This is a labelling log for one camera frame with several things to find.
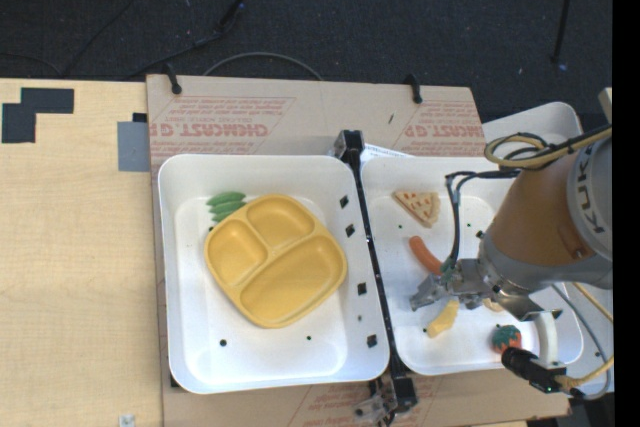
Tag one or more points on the black cylinder on white bracket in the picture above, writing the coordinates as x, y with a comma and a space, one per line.
530, 367

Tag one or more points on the yellow banana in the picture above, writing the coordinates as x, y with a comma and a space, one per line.
444, 320

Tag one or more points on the red strawberry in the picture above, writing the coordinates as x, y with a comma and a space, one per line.
507, 339

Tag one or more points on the green pea pods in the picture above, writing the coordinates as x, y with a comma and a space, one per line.
225, 204

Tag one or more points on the orange sausage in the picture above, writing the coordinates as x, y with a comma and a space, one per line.
424, 256

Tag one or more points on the brown cardboard board red print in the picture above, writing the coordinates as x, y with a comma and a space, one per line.
310, 115

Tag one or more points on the thin black rod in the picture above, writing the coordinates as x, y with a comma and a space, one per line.
372, 255

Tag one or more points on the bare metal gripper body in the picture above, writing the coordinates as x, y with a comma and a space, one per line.
472, 282

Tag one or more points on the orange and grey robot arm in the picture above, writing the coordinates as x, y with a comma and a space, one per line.
540, 215

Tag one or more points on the beige pizza slice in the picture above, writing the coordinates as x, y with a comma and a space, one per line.
417, 206

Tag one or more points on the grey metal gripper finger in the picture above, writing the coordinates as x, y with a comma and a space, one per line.
422, 300
434, 282

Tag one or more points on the beige biscuit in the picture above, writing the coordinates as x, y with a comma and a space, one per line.
492, 304

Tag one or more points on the white plastic tray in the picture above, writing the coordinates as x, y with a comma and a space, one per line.
280, 355
450, 355

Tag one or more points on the yellow divided plate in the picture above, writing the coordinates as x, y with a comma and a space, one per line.
275, 260

